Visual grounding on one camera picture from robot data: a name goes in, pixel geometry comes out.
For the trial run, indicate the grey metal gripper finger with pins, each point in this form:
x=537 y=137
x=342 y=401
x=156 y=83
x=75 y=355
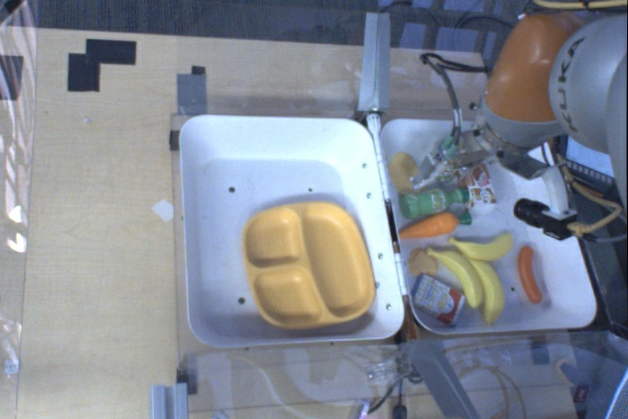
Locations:
x=427 y=164
x=428 y=183

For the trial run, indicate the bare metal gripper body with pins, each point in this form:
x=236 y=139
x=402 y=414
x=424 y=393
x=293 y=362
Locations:
x=475 y=151

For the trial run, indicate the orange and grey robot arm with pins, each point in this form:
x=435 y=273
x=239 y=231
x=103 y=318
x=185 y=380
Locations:
x=535 y=78

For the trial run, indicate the green plastic bottle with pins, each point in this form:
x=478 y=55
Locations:
x=427 y=203

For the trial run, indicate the white patterned carton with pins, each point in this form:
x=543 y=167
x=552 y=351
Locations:
x=480 y=193

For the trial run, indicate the orange carrot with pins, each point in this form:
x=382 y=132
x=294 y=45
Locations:
x=432 y=225

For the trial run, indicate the thin black and white rod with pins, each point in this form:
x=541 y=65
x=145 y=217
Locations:
x=383 y=172

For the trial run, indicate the brown biscuit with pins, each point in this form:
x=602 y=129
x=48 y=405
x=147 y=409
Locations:
x=422 y=262

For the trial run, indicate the yellow banana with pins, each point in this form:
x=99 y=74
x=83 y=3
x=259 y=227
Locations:
x=493 y=292
x=461 y=277
x=486 y=248

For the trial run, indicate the blue white red carton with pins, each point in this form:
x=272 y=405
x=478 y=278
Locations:
x=436 y=299

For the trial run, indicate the yellow divided plate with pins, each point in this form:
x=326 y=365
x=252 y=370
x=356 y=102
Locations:
x=324 y=255

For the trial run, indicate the orange sausage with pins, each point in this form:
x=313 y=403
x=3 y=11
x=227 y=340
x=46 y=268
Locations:
x=529 y=275

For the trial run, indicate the white plastic tray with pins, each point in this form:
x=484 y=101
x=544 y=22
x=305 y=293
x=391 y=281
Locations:
x=554 y=270
x=221 y=230

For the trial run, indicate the black cylinder on white bracket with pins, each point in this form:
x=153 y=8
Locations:
x=537 y=213

